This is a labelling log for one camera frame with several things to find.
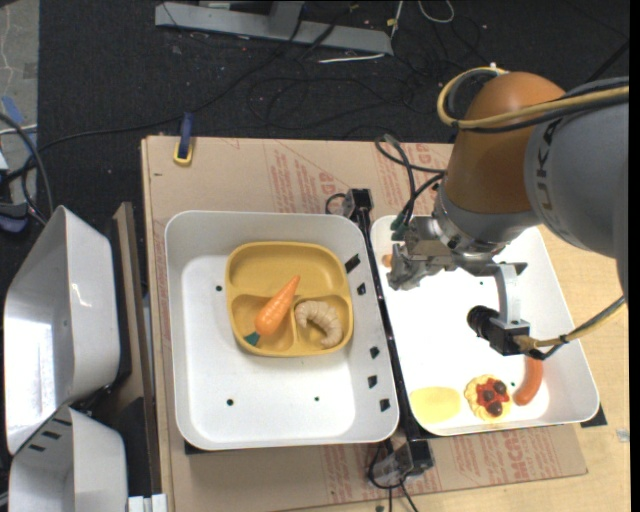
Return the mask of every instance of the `carrot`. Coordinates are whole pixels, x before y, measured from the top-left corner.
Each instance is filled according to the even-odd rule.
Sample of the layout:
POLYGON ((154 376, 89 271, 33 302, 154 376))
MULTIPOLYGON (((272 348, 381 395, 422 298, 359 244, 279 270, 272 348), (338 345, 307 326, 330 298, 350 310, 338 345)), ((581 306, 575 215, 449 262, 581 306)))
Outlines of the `carrot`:
POLYGON ((513 401, 517 405, 527 405, 531 402, 542 384, 542 361, 526 356, 524 364, 524 380, 513 394, 513 401))
POLYGON ((293 276, 260 310, 254 321, 259 335, 269 336, 276 332, 291 307, 299 282, 300 276, 293 276))

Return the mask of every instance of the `wire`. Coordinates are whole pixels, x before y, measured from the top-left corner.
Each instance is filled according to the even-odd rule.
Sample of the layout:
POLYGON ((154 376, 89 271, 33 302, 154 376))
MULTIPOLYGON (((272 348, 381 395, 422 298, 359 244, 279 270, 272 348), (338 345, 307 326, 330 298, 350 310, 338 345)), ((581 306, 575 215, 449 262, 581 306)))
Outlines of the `wire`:
MULTIPOLYGON (((18 123, 16 123, 13 119, 11 119, 6 114, 0 112, 0 120, 2 120, 4 123, 8 124, 14 130, 16 130, 16 133, 20 136, 20 138, 24 141, 24 143, 29 148, 29 152, 31 153, 31 158, 33 158, 37 172, 40 175, 40 178, 42 179, 44 190, 47 195, 47 202, 49 204, 49 216, 51 216, 51 214, 53 214, 53 210, 55 209, 55 203, 53 201, 53 194, 51 192, 51 186, 49 184, 49 176, 44 167, 44 164, 42 163, 42 159, 40 158, 40 153, 38 152, 38 149, 36 148, 35 144, 31 140, 31 137, 29 137, 29 134, 27 134, 23 130, 23 128, 18 123)), ((15 172, 9 174, 7 178, 11 179, 11 177, 14 175, 15 175, 15 172)), ((28 193, 25 194, 25 199, 30 205, 33 206, 33 202, 29 197, 28 193)))
POLYGON ((398 154, 400 155, 400 158, 402 159, 402 163, 404 164, 407 170, 407 177, 409 178, 409 201, 405 206, 406 211, 404 211, 404 221, 403 221, 403 224, 407 225, 409 224, 409 221, 413 216, 413 207, 416 201, 416 182, 413 176, 411 162, 409 161, 409 157, 405 153, 404 149, 402 149, 402 146, 400 145, 400 143, 394 137, 392 137, 388 133, 385 133, 382 136, 382 140, 384 140, 385 142, 393 146, 393 149, 395 149, 398 152, 398 154))
POLYGON ((451 5, 451 2, 449 0, 446 0, 445 3, 447 4, 447 6, 449 7, 449 10, 451 11, 451 14, 449 15, 448 18, 440 20, 438 18, 434 18, 432 16, 430 16, 427 11, 425 11, 424 6, 422 5, 422 0, 418 1, 418 7, 420 7, 420 12, 422 13, 422 15, 427 18, 429 21, 433 21, 434 23, 451 23, 453 21, 453 18, 455 16, 455 11, 453 10, 453 5, 451 5))
POLYGON ((324 59, 324 60, 319 60, 318 64, 332 64, 334 62, 354 62, 354 61, 359 61, 359 60, 373 60, 373 59, 380 59, 382 57, 384 57, 385 54, 384 53, 376 53, 373 55, 363 55, 360 57, 338 57, 335 59, 324 59))
POLYGON ((309 55, 312 51, 314 51, 318 46, 320 46, 324 41, 326 41, 326 39, 335 30, 340 19, 343 16, 352 13, 358 7, 360 7, 358 4, 353 4, 352 2, 349 2, 349 6, 344 11, 339 12, 333 17, 333 19, 331 20, 331 23, 329 23, 327 28, 324 29, 324 31, 318 37, 316 37, 313 43, 311 43, 311 46, 309 46, 309 48, 307 48, 305 52, 300 57, 298 57, 298 60, 304 59, 307 55, 309 55))
POLYGON ((522 348, 523 352, 529 352, 533 349, 540 347, 555 347, 564 345, 570 341, 573 341, 587 334, 591 334, 596 329, 602 327, 605 323, 612 320, 620 312, 622 312, 622 306, 625 304, 624 296, 614 301, 611 305, 603 309, 600 313, 584 322, 579 327, 576 327, 568 334, 558 336, 548 340, 537 340, 530 336, 515 336, 514 339, 518 345, 522 348))
MULTIPOLYGON (((492 68, 475 68, 475 69, 492 69, 492 68)), ((501 70, 498 68, 495 68, 495 69, 496 69, 496 76, 507 73, 504 70, 501 70)), ((460 80, 466 79, 473 71, 475 70, 471 69, 455 77, 453 80, 447 83, 447 85, 442 89, 442 91, 440 92, 440 95, 438 96, 438 105, 437 105, 438 115, 440 119, 448 126, 452 126, 460 130, 486 128, 487 126, 503 123, 506 121, 511 121, 519 117, 531 116, 536 114, 544 114, 550 111, 559 111, 564 108, 573 108, 573 107, 593 108, 594 106, 598 106, 598 102, 607 102, 609 100, 625 101, 625 100, 628 100, 629 98, 629 86, 626 85, 622 87, 613 87, 610 89, 599 90, 595 92, 586 92, 584 94, 580 94, 577 96, 563 97, 557 100, 546 101, 546 102, 538 103, 536 105, 532 105, 529 107, 524 107, 519 110, 506 112, 504 114, 485 117, 483 119, 464 120, 464 119, 457 119, 457 118, 451 117, 448 114, 447 109, 445 107, 447 96, 449 92, 453 89, 453 87, 456 84, 458 84, 460 80)))
MULTIPOLYGON (((27 133, 32 133, 37 128, 38 128, 37 124, 30 124, 22 127, 22 129, 27 133)), ((18 133, 18 131, 15 128, 7 128, 6 130, 0 130, 0 135, 12 135, 16 133, 18 133)))
MULTIPOLYGON (((391 160, 392 162, 395 162, 397 164, 400 165, 404 165, 405 162, 403 160, 400 160, 399 158, 396 158, 395 156, 393 156, 391 153, 389 153, 387 150, 385 150, 382 147, 382 142, 383 137, 376 137, 376 139, 374 140, 374 144, 376 146, 376 149, 378 151, 380 151, 380 153, 382 153, 384 156, 386 156, 389 160, 391 160)), ((416 165, 416 164, 409 164, 411 166, 411 169, 414 171, 421 171, 421 172, 433 172, 436 174, 444 174, 444 170, 443 169, 434 169, 432 167, 423 167, 421 165, 416 165)))
MULTIPOLYGON (((181 29, 176 21, 173 19, 173 17, 171 16, 171 13, 168 11, 167 6, 165 5, 165 2, 162 3, 165 11, 167 11, 167 13, 169 14, 169 17, 171 18, 173 24, 176 26, 176 28, 178 28, 179 30, 183 30, 181 29)), ((241 83, 243 80, 245 80, 247 77, 251 76, 252 74, 264 69, 265 67, 267 67, 271 62, 273 62, 277 57, 279 57, 282 52, 293 42, 294 38, 296 37, 299 29, 300 29, 300 24, 301 24, 301 20, 298 20, 298 23, 296 24, 293 33, 291 34, 291 36, 289 37, 289 39, 287 41, 285 41, 284 43, 280 44, 272 53, 271 55, 265 59, 264 62, 262 62, 261 64, 259 64, 258 66, 255 66, 251 69, 249 69, 248 71, 246 71, 245 73, 242 73, 239 77, 237 77, 234 81, 231 82, 231 84, 224 89, 223 91, 221 91, 220 93, 214 95, 213 97, 209 98, 208 100, 200 103, 199 105, 197 105, 194 108, 188 109, 189 112, 195 113, 195 112, 199 112, 201 110, 204 110, 205 108, 207 108, 208 106, 212 105, 213 103, 215 103, 216 101, 218 101, 219 99, 223 98, 224 96, 226 96, 230 91, 232 91, 239 83, 241 83)), ((159 119, 159 120, 155 120, 155 121, 150 121, 147 123, 141 123, 138 125, 133 125, 133 126, 124 126, 124 127, 120 127, 120 128, 106 128, 106 129, 102 129, 102 130, 88 130, 85 132, 79 132, 79 133, 75 133, 75 134, 71 134, 71 135, 67 135, 64 137, 60 137, 59 139, 55 139, 51 142, 48 142, 44 145, 42 145, 39 149, 36 149, 35 146, 33 145, 33 143, 31 142, 31 139, 29 139, 27 137, 27 139, 29 139, 29 142, 27 142, 28 145, 30 145, 30 149, 31 149, 31 156, 29 158, 27 158, 27 160, 25 161, 24 165, 12 172, 10 175, 8 175, 6 178, 8 180, 11 180, 13 178, 16 178, 18 176, 22 176, 24 174, 26 174, 29 170, 31 170, 34 165, 35 167, 38 169, 38 172, 42 175, 42 179, 44 182, 44 186, 45 186, 45 190, 46 190, 46 194, 47 194, 47 200, 49 202, 49 209, 50 212, 53 212, 54 209, 54 202, 53 202, 53 197, 51 194, 51 189, 49 186, 49 180, 46 174, 46 171, 44 170, 44 165, 42 164, 42 161, 40 159, 39 153, 42 153, 54 146, 57 146, 58 144, 62 144, 63 142, 69 142, 75 139, 80 139, 80 138, 85 138, 85 137, 92 137, 92 136, 96 136, 96 135, 113 135, 113 134, 119 134, 119 133, 127 133, 127 132, 135 132, 135 131, 141 131, 141 130, 147 130, 149 128, 154 128, 156 126, 162 126, 165 124, 169 124, 169 123, 173 123, 176 121, 180 121, 182 119, 182 117, 184 116, 184 110, 182 110, 182 112, 180 114, 176 114, 170 117, 166 117, 164 119, 159 119)), ((16 130, 17 133, 20 133, 20 131, 22 131, 22 129, 18 126, 18 125, 14 125, 11 124, 13 123, 13 120, 9 119, 11 121, 11 123, 9 123, 8 121, 6 121, 6 119, 4 119, 5 122, 7 122, 7 124, 10 124, 12 126, 13 129, 16 130)), ((35 207, 35 204, 32 202, 32 200, 27 197, 27 202, 29 202, 29 204, 32 207, 35 207)))
POLYGON ((391 35, 389 36, 389 39, 393 39, 393 36, 396 35, 396 32, 400 27, 400 13, 402 12, 403 5, 404 5, 404 1, 398 2, 398 7, 396 8, 396 14, 393 17, 393 19, 389 20, 390 22, 393 22, 393 28, 391 29, 391 35))
POLYGON ((402 488, 402 492, 404 493, 404 497, 407 498, 407 501, 409 502, 409 505, 411 506, 411 510, 413 510, 414 512, 419 512, 418 511, 418 507, 416 507, 416 504, 413 502, 413 500, 411 499, 411 496, 407 492, 407 488, 404 485, 404 480, 402 482, 400 482, 400 487, 402 488))
POLYGON ((526 128, 529 126, 533 126, 536 124, 542 124, 552 119, 558 119, 560 117, 568 116, 570 114, 576 114, 578 112, 585 112, 587 110, 595 110, 598 108, 609 107, 613 105, 619 105, 621 103, 626 103, 626 100, 622 97, 619 98, 610 98, 607 100, 596 101, 589 104, 584 105, 576 105, 575 107, 570 108, 561 108, 558 110, 551 110, 546 114, 538 116, 534 119, 528 119, 526 121, 521 121, 519 123, 513 123, 506 126, 498 126, 492 128, 466 128, 466 131, 474 132, 474 133, 504 133, 510 132, 514 130, 520 130, 522 128, 526 128))
POLYGON ((593 82, 598 78, 600 78, 600 75, 602 75, 607 69, 609 69, 611 65, 615 61, 617 61, 624 52, 628 50, 629 50, 629 39, 627 39, 620 48, 618 48, 615 52, 613 52, 611 57, 609 57, 596 71, 593 72, 593 74, 589 78, 587 78, 585 83, 593 82))
POLYGON ((392 484, 392 485, 383 485, 379 482, 376 481, 375 476, 373 474, 373 468, 376 465, 376 462, 378 462, 378 458, 380 457, 380 454, 382 453, 382 448, 383 446, 387 446, 387 449, 389 452, 393 451, 393 448, 391 446, 391 443, 389 440, 382 441, 380 443, 378 443, 378 448, 376 449, 376 453, 373 456, 373 459, 371 459, 371 462, 369 463, 369 467, 367 469, 367 478, 369 480, 369 482, 371 482, 374 487, 377 487, 378 489, 384 490, 388 492, 388 503, 389 503, 389 511, 393 510, 393 490, 394 489, 398 489, 401 488, 402 492, 404 493, 405 497, 407 498, 407 501, 409 502, 409 505, 411 506, 411 509, 414 512, 419 512, 418 509, 416 508, 415 503, 413 502, 413 500, 411 499, 411 496, 409 495, 409 492, 407 491, 406 486, 404 485, 405 481, 406 481, 406 476, 402 477, 398 483, 396 484, 392 484))

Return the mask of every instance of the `yellow plate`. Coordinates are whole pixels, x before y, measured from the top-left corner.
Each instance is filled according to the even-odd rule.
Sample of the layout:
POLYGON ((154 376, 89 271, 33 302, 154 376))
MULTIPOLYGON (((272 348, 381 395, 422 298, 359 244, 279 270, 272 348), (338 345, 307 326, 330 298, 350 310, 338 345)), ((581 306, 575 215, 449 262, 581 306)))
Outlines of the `yellow plate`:
POLYGON ((236 248, 225 272, 227 309, 236 341, 253 354, 296 357, 329 354, 343 348, 353 334, 353 305, 342 262, 328 249, 301 242, 255 242, 236 248), (255 346, 245 336, 255 331, 254 319, 267 301, 294 275, 300 283, 289 314, 278 330, 260 336, 255 346), (296 324, 294 308, 306 300, 333 306, 342 325, 343 338, 324 348, 324 332, 312 322, 296 324))

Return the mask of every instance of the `toy shrimp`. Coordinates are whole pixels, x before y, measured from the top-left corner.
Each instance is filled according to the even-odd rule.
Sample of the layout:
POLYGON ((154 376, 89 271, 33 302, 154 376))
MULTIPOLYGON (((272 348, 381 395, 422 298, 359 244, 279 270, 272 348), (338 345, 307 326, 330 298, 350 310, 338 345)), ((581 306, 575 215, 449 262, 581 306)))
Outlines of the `toy shrimp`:
POLYGON ((295 318, 302 328, 311 321, 324 331, 325 337, 320 340, 324 348, 334 347, 342 341, 342 325, 338 312, 326 302, 316 300, 301 302, 296 306, 295 318))

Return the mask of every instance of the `yellow clip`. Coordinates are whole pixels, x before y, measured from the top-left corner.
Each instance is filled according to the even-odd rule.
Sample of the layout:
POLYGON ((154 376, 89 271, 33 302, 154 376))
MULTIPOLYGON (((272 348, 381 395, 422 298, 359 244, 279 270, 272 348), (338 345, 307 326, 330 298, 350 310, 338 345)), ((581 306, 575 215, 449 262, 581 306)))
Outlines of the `yellow clip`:
POLYGON ((179 151, 180 151, 180 142, 177 142, 176 148, 173 151, 173 161, 178 165, 183 165, 183 166, 190 165, 191 157, 193 156, 193 144, 189 144, 189 151, 187 151, 187 156, 185 158, 180 158, 179 151))

